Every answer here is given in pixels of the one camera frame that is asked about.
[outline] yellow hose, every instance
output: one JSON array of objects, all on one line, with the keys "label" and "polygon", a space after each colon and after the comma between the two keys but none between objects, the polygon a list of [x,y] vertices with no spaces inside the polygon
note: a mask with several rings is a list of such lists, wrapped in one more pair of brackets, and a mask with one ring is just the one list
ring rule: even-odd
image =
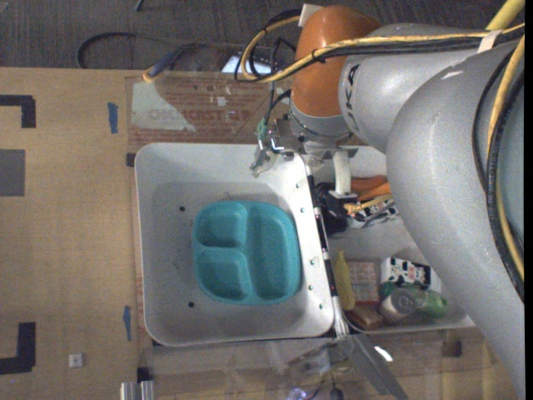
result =
[{"label": "yellow hose", "polygon": [[516,15],[526,6],[526,0],[507,0],[498,13],[492,18],[487,30],[501,30],[507,28]]}]

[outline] plywood surface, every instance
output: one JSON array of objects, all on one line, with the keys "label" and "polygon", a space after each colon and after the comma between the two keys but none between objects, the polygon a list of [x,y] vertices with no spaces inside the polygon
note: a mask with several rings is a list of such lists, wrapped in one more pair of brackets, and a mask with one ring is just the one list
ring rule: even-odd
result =
[{"label": "plywood surface", "polygon": [[[0,197],[0,354],[37,324],[32,372],[0,376],[0,398],[118,398],[136,380],[137,319],[124,78],[134,72],[0,68],[0,94],[33,95],[37,128],[0,107],[0,148],[26,151],[24,197]],[[111,133],[108,103],[118,107]],[[68,367],[83,353],[85,366]]]}]

